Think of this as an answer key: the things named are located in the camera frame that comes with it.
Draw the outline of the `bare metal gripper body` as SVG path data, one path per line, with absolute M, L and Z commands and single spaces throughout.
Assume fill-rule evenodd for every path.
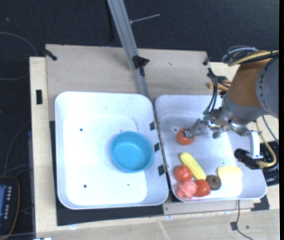
M 248 129 L 247 121 L 243 121 L 233 113 L 224 110 L 213 110 L 207 116 L 206 120 L 212 132 L 214 128 L 223 128 L 226 132 L 234 132 L 239 136 L 248 136 L 251 132 Z

